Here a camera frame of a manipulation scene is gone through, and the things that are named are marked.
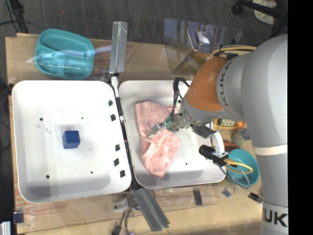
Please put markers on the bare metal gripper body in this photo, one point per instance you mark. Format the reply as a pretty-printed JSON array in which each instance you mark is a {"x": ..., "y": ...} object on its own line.
[{"x": 179, "y": 122}]

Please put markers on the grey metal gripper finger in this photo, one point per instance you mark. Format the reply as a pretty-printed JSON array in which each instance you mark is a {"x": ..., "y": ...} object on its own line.
[
  {"x": 154, "y": 131},
  {"x": 160, "y": 125}
]

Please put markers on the pink towel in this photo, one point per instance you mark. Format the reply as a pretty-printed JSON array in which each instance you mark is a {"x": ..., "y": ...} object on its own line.
[{"x": 156, "y": 155}]

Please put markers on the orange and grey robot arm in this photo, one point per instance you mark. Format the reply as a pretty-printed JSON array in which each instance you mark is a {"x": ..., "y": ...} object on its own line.
[{"x": 259, "y": 87}]

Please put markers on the green and white can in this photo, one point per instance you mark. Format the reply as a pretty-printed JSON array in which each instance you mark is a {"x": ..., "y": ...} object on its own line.
[
  {"x": 228, "y": 123},
  {"x": 240, "y": 137}
]

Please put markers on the white plastic tray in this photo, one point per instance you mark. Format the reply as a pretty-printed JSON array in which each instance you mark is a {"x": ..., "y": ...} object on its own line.
[
  {"x": 193, "y": 170},
  {"x": 73, "y": 101}
]

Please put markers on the brown sausage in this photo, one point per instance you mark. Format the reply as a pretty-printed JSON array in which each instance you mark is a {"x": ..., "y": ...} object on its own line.
[{"x": 232, "y": 144}]

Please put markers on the orange carrot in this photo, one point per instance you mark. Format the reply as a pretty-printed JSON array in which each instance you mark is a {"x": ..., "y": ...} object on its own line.
[{"x": 240, "y": 124}]

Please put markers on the teal bowl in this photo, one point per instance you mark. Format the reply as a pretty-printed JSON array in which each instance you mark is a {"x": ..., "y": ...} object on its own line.
[{"x": 247, "y": 160}]

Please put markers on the brown cardboard board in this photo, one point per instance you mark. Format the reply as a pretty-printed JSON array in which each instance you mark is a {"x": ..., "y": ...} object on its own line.
[{"x": 151, "y": 212}]

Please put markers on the blue cube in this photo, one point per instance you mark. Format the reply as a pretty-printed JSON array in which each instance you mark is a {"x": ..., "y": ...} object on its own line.
[{"x": 71, "y": 139}]

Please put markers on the teal divided plate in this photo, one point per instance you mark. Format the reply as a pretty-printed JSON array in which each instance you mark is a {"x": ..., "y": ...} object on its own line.
[{"x": 61, "y": 45}]

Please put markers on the white cloth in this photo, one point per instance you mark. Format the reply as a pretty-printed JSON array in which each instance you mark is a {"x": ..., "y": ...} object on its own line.
[{"x": 265, "y": 17}]

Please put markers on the black office chair base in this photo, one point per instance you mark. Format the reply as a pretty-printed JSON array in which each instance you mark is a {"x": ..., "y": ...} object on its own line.
[{"x": 271, "y": 11}]

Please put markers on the black stand pole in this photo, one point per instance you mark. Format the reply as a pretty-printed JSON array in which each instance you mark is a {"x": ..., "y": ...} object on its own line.
[{"x": 18, "y": 8}]

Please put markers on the black cylinder on white bracket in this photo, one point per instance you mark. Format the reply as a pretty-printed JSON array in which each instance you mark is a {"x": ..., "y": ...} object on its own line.
[{"x": 209, "y": 153}]

